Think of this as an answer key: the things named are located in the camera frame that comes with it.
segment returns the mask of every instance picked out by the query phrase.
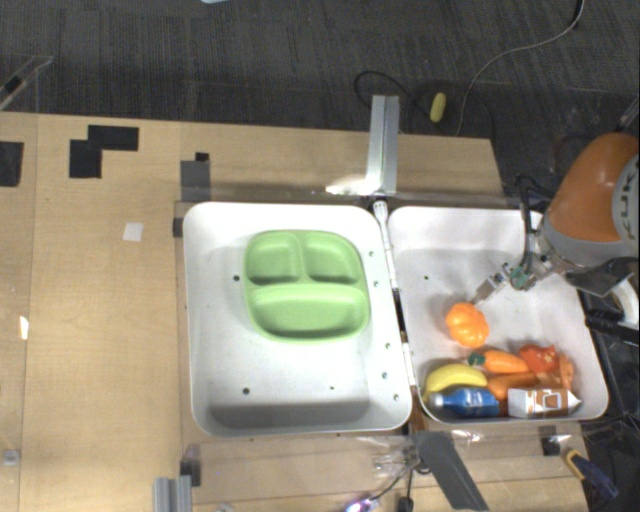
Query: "wooden table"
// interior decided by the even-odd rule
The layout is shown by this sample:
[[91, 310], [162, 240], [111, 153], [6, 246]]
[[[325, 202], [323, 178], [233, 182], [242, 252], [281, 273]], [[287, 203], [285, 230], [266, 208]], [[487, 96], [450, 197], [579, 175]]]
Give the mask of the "wooden table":
[[[86, 139], [89, 124], [138, 127], [138, 151], [104, 151], [102, 179], [70, 179], [69, 141]], [[366, 133], [2, 113], [0, 140], [25, 143], [20, 186], [0, 188], [0, 448], [22, 456], [0, 467], [0, 510], [150, 511], [154, 479], [177, 476], [189, 435], [226, 478], [194, 490], [198, 512], [226, 499], [214, 491], [236, 511], [334, 511], [384, 487], [372, 470], [384, 450], [366, 439], [230, 442], [190, 432], [171, 229], [180, 161], [196, 152], [209, 153], [215, 187], [322, 190], [364, 172]], [[401, 135], [398, 183], [502, 194], [484, 140]], [[143, 224], [141, 241], [123, 240], [130, 222]], [[562, 428], [580, 447], [578, 425]], [[492, 510], [586, 510], [580, 483], [559, 457], [542, 456], [535, 428], [481, 434], [489, 442], [461, 437], [457, 446]], [[449, 510], [433, 477], [414, 485], [416, 511]], [[394, 510], [401, 489], [383, 510]]]

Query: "toy banana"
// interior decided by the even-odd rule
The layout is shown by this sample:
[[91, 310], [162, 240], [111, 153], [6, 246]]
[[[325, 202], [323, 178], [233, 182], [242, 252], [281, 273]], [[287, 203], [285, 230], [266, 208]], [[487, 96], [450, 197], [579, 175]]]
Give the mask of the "toy banana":
[[442, 391], [449, 386], [485, 387], [486, 385], [487, 378], [480, 370], [467, 364], [453, 363], [441, 366], [427, 376], [423, 396], [427, 397], [429, 393]]

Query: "gray carpet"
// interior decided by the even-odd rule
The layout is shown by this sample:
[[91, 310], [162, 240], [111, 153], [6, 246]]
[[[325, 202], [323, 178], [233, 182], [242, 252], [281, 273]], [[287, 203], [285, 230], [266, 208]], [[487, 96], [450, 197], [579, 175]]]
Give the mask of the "gray carpet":
[[[450, 134], [480, 66], [561, 32], [574, 7], [574, 0], [18, 0], [0, 2], [0, 53], [5, 63], [16, 55], [55, 59], [38, 105], [25, 94], [16, 110], [366, 130], [369, 113], [353, 80], [378, 70], [423, 92], [427, 110], [436, 92], [446, 92], [440, 128]], [[518, 172], [554, 188], [586, 141], [615, 126], [638, 92], [639, 28], [635, 0], [587, 0], [567, 37], [482, 75], [462, 135], [493, 138], [508, 193]], [[10, 66], [3, 68], [6, 78]], [[363, 94], [399, 93], [376, 76], [360, 85]], [[403, 110], [412, 118], [403, 131], [438, 133], [409, 112], [410, 102]]]

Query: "green plate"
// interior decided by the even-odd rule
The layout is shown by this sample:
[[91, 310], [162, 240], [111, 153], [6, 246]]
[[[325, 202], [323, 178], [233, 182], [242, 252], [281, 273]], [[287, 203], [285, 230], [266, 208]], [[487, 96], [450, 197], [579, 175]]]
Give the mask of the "green plate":
[[360, 256], [323, 231], [267, 231], [244, 257], [244, 291], [255, 329], [272, 340], [330, 341], [358, 334], [370, 306]]

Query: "blue bottle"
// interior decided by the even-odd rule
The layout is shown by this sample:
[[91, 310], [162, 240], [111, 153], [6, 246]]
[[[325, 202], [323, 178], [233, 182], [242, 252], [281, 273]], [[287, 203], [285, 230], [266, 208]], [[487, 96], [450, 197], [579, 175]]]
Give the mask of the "blue bottle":
[[484, 388], [461, 388], [447, 395], [431, 393], [429, 407], [445, 409], [464, 417], [489, 418], [500, 415], [500, 404]]

